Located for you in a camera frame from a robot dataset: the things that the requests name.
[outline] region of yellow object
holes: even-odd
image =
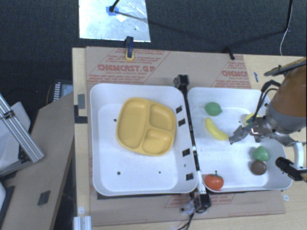
[[[134,59],[134,52],[132,52],[131,58],[128,57],[128,50],[126,50],[126,60],[132,61]]]
[[[209,133],[216,139],[218,140],[227,140],[228,139],[228,135],[225,134],[223,131],[219,130],[215,124],[213,123],[213,121],[211,120],[211,118],[206,118],[205,120],[205,125],[207,130],[209,131]]]
[[[254,113],[248,114],[245,118],[245,123],[248,125],[248,120],[254,115]]]
[[[130,98],[123,104],[116,127],[121,146],[161,156],[171,149],[175,134],[176,116],[170,108],[143,98]]]

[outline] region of red tomato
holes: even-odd
[[[215,171],[215,174],[206,175],[204,182],[205,185],[212,190],[219,190],[224,185],[224,180],[221,176],[217,174],[217,171]]]

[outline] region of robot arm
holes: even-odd
[[[273,80],[264,84],[255,114],[248,120],[246,127],[239,126],[233,136],[229,138],[230,144],[252,135],[256,142],[265,138],[273,138],[284,146],[292,146],[295,151],[295,162],[285,158],[278,158],[276,165],[294,180],[306,181],[306,168],[304,162],[304,143],[293,140],[289,134],[306,127],[306,57],[278,67],[265,73],[265,76],[285,75],[282,84]],[[279,89],[268,89],[271,85]],[[266,115],[257,117],[257,112],[263,105],[264,97],[270,90],[277,90]]]

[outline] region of brown round object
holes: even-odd
[[[267,166],[265,165],[264,162],[256,160],[256,161],[253,161],[253,163],[251,164],[250,170],[255,175],[262,175],[267,171]]]

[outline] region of blue mark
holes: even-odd
[[[107,12],[107,14],[110,15],[110,16],[115,16],[115,15],[116,15],[115,12],[119,12],[119,10],[118,10],[118,7],[115,6],[114,12],[110,12],[110,6],[107,6],[107,7],[106,7],[106,12]]]
[[[254,72],[254,75],[255,75],[256,82],[258,82],[257,73],[256,73],[256,72]]]

